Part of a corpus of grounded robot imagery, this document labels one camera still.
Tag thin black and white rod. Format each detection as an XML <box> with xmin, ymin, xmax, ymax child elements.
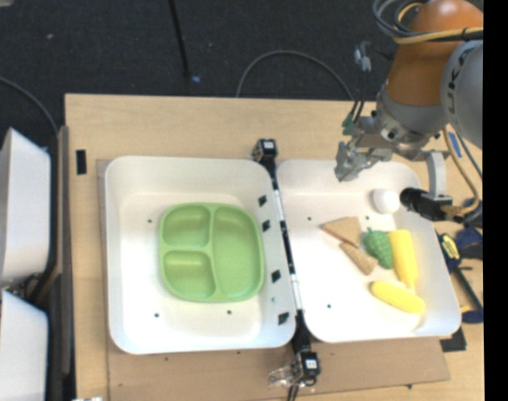
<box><xmin>263</xmin><ymin>156</ymin><xmax>312</xmax><ymax>354</ymax></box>

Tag green divided plate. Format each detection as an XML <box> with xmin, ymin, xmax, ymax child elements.
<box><xmin>158</xmin><ymin>201</ymin><xmax>266</xmax><ymax>303</ymax></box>

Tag white egg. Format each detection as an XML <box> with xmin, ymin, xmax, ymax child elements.
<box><xmin>371</xmin><ymin>188</ymin><xmax>402</xmax><ymax>215</ymax></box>

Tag white plastic tray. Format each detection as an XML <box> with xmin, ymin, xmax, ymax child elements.
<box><xmin>104</xmin><ymin>155</ymin><xmax>297</xmax><ymax>355</ymax></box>
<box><xmin>276</xmin><ymin>159</ymin><xmax>463</xmax><ymax>344</ymax></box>

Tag tan textured cone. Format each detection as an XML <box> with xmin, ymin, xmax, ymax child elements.
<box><xmin>339</xmin><ymin>241</ymin><xmax>379</xmax><ymax>276</ymax></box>

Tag green grapes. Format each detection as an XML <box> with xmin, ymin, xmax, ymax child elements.
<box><xmin>363</xmin><ymin>226</ymin><xmax>395</xmax><ymax>270</ymax></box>

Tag tan triangular bread slice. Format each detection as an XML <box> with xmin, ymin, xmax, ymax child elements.
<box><xmin>320</xmin><ymin>216</ymin><xmax>363</xmax><ymax>249</ymax></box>

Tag yellow corn cob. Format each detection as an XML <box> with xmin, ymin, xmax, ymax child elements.
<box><xmin>369</xmin><ymin>280</ymin><xmax>427</xmax><ymax>316</ymax></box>
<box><xmin>388</xmin><ymin>228</ymin><xmax>419</xmax><ymax>290</ymax></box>

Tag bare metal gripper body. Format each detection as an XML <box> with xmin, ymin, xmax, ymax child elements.
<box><xmin>348</xmin><ymin>114</ymin><xmax>431</xmax><ymax>161</ymax></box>

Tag black cylinder on white bracket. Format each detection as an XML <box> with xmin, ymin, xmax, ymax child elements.
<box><xmin>399</xmin><ymin>150</ymin><xmax>455</xmax><ymax>221</ymax></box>

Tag black block with thin wires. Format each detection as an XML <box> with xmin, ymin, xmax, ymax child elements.
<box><xmin>252</xmin><ymin>138</ymin><xmax>278</xmax><ymax>161</ymax></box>
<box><xmin>298</xmin><ymin>350</ymin><xmax>322</xmax><ymax>378</ymax></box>

